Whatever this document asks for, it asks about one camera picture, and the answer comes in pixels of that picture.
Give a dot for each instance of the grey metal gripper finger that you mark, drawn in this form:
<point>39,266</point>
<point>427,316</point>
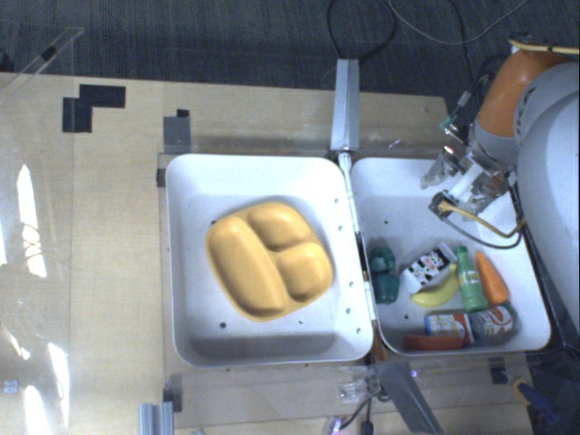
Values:
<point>436,174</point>
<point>482,198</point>

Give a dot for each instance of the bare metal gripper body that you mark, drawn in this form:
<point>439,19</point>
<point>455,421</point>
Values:
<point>490,167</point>

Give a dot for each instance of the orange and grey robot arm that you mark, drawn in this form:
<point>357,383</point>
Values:
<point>544,152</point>

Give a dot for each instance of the white plastic tray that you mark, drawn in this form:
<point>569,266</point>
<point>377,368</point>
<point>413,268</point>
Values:
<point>399,197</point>
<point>217,333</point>

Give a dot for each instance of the orange carrot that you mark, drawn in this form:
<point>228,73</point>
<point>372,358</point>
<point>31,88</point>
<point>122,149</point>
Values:
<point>491,279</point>

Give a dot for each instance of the green plastic bottle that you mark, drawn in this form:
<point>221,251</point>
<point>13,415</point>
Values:
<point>470,283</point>

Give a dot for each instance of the white printed carton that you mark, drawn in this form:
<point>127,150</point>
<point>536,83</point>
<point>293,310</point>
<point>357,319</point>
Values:
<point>426,267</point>

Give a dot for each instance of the dark green toy vegetable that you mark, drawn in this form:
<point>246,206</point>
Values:
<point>380,260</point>
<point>386,288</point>

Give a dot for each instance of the yellow banana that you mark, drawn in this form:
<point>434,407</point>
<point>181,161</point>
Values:
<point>437,295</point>

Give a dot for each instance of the red sausage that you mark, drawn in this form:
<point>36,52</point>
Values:
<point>430,342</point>

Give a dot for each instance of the yellow divided plate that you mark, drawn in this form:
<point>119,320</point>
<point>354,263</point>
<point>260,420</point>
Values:
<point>254,265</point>

